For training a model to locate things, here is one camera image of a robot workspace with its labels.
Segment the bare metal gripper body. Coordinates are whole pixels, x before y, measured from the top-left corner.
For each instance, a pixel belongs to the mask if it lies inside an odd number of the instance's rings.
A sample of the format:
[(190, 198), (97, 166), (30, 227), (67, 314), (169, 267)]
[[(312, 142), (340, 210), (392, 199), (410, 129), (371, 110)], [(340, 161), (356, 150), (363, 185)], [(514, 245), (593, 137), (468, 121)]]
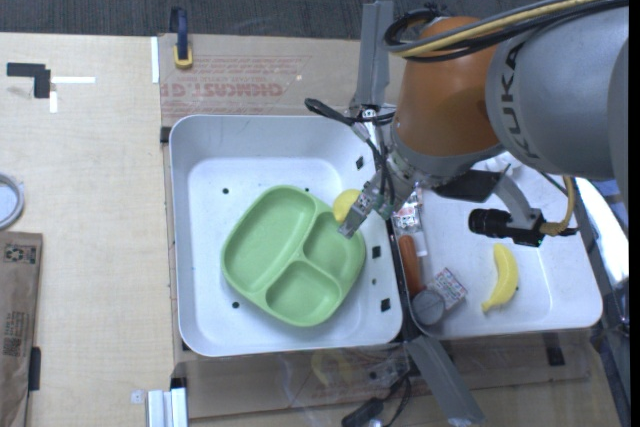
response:
[(392, 216), (404, 206), (419, 181), (416, 169), (406, 162), (377, 164), (367, 183), (367, 212)]

